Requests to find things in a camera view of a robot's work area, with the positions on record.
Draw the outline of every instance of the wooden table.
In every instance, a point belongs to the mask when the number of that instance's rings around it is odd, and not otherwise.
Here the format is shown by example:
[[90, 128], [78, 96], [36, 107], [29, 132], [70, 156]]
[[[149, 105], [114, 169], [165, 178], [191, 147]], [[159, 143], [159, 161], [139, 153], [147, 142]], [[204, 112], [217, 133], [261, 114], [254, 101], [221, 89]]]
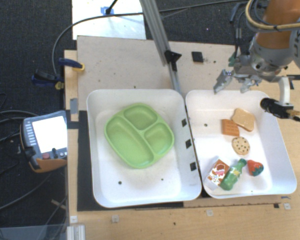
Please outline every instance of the wooden table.
[[[106, 38], [100, 38], [98, 41], [107, 44]], [[187, 71], [184, 71], [183, 67], [188, 63], [187, 60], [190, 60], [187, 57], [187, 51], [181, 51], [182, 56], [186, 54], [185, 59], [178, 62], [180, 79], [191, 81], [191, 78], [196, 78], [193, 74], [203, 72], [200, 74], [206, 77], [202, 77], [200, 81], [206, 81], [206, 83], [202, 84], [202, 89], [207, 83], [209, 85], [215, 83], [215, 76], [224, 68], [219, 61], [223, 60], [225, 64], [233, 51], [233, 47], [228, 45], [178, 42], [170, 42], [170, 45], [172, 49], [177, 49], [174, 52], [188, 48], [205, 52], [204, 57], [207, 60], [205, 64], [200, 65], [200, 68], [197, 64], [193, 64], [193, 68], [187, 68]], [[111, 47], [110, 42], [109, 47], [105, 49], [113, 51], [115, 48]], [[133, 60], [134, 56], [136, 55], [131, 53], [129, 60]], [[77, 51], [67, 50], [65, 57], [76, 60]], [[77, 101], [79, 97], [80, 74], [70, 67], [65, 68], [67, 110], [70, 110], [71, 102]], [[288, 71], [283, 74], [300, 75], [300, 70], [294, 63], [291, 63]], [[294, 104], [294, 108], [300, 111], [300, 81], [293, 81], [293, 85], [294, 90], [291, 90], [290, 101]], [[230, 89], [238, 86], [234, 83]], [[259, 87], [252, 89], [263, 91], [276, 100], [279, 99], [279, 86], [275, 83], [263, 81]], [[71, 120], [78, 120], [76, 110], [72, 109]], [[77, 211], [78, 130], [69, 129], [67, 178], [70, 222], [85, 225], [87, 240], [300, 239], [300, 122], [279, 119], [278, 123], [297, 179], [297, 189], [294, 193], [288, 196], [269, 195], [231, 199], [198, 198], [184, 202], [183, 208], [127, 208], [106, 211]], [[113, 222], [113, 216], [118, 216], [119, 221]]]

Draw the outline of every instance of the red button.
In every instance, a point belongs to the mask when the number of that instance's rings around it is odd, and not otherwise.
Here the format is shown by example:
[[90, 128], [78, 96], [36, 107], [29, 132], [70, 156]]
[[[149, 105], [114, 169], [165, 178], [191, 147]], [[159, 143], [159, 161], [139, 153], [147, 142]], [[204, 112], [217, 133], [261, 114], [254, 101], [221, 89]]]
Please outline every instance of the red button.
[[49, 153], [43, 153], [42, 154], [42, 159], [50, 159], [50, 154]]

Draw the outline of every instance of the white screen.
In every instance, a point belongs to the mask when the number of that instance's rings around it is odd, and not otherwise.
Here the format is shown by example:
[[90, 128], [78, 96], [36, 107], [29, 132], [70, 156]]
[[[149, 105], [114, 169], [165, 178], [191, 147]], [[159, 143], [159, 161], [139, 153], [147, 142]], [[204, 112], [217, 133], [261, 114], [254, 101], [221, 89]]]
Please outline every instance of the white screen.
[[41, 153], [67, 147], [67, 125], [63, 116], [35, 121], [32, 126]]

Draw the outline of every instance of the table surface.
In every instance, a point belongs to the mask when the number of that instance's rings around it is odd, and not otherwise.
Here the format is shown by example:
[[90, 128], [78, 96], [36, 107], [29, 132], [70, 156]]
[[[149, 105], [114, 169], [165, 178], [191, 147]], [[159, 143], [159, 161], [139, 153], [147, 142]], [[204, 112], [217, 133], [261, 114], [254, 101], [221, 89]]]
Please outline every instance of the table surface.
[[[92, 40], [93, 42], [97, 41], [99, 45], [102, 44], [103, 51], [98, 51], [98, 56], [101, 58], [107, 56], [107, 51], [111, 51], [112, 54], [122, 52], [122, 50], [116, 50], [118, 47], [113, 45], [113, 38], [93, 37]], [[135, 42], [135, 49], [140, 49], [143, 46], [153, 47], [154, 45], [150, 40], [133, 40], [132, 42]], [[233, 47], [229, 45], [185, 42], [170, 42], [170, 45], [172, 49], [176, 49], [174, 52], [180, 52], [184, 58], [177, 62], [182, 94], [186, 94], [190, 89], [200, 89], [200, 87], [211, 90], [215, 83], [215, 76], [227, 67], [228, 57], [233, 52]], [[205, 63], [193, 63], [190, 51], [203, 51]], [[151, 53], [156, 54], [157, 51], [153, 49]], [[65, 51], [66, 58], [76, 60], [77, 55], [77, 51]], [[101, 64], [99, 69], [107, 71], [124, 64], [122, 60], [133, 62], [138, 56], [139, 54], [130, 52], [129, 56], [122, 56], [121, 61], [113, 60], [111, 63]], [[82, 77], [80, 74], [82, 73], [72, 70], [71, 67], [65, 67], [66, 109], [70, 110], [71, 108], [72, 121], [78, 120], [78, 114], [76, 109], [73, 109], [71, 102], [78, 97], [83, 99], [79, 95], [81, 90], [78, 83], [81, 82], [80, 78]], [[288, 70], [282, 74], [300, 75], [300, 70], [292, 62]], [[101, 79], [99, 83], [109, 77], [111, 76], [99, 75], [99, 80]], [[300, 80], [293, 81], [293, 85], [294, 89], [290, 92], [290, 102], [294, 104], [295, 110], [300, 111]], [[238, 86], [238, 84], [233, 83], [227, 89], [233, 90]], [[104, 87], [92, 86], [91, 88], [100, 89]], [[276, 100], [280, 96], [279, 86], [275, 83], [263, 81], [259, 87], [253, 87], [252, 90], [263, 91]], [[294, 193], [287, 196], [265, 195], [229, 199], [198, 198], [184, 202], [183, 208], [127, 208], [103, 211], [77, 211], [78, 130], [69, 129], [67, 187], [70, 223], [77, 221], [84, 224], [87, 240], [176, 240], [214, 239], [215, 237], [225, 239], [300, 239], [300, 123], [282, 119], [279, 119], [278, 123], [297, 179], [297, 189]], [[113, 222], [113, 216], [118, 216], [119, 221]]]

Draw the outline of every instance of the white tray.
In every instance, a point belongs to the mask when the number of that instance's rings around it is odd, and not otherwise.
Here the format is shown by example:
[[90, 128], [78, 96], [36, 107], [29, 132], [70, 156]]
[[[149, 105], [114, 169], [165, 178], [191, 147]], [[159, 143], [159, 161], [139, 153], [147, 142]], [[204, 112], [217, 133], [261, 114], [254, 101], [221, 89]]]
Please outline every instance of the white tray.
[[[151, 106], [170, 126], [173, 148], [144, 169], [127, 165], [107, 142], [104, 127], [108, 119], [134, 103]], [[91, 151], [92, 186], [95, 200], [106, 208], [196, 199], [202, 190], [185, 103], [170, 89], [104, 89], [87, 98]]]
[[[264, 171], [250, 176], [248, 166], [233, 189], [226, 191], [218, 187], [206, 192], [217, 199], [291, 194], [297, 188], [297, 180], [283, 141], [276, 117], [264, 112], [260, 101], [267, 98], [261, 91], [223, 90], [214, 94], [211, 90], [193, 90], [186, 96], [186, 106], [191, 125], [196, 155], [202, 179], [209, 173], [217, 157], [227, 158], [235, 164], [240, 158], [254, 160], [264, 165]], [[240, 136], [250, 143], [248, 155], [238, 155], [232, 148], [233, 136], [222, 134], [222, 119], [231, 119], [235, 109], [241, 108], [255, 116], [254, 130], [239, 128]]]

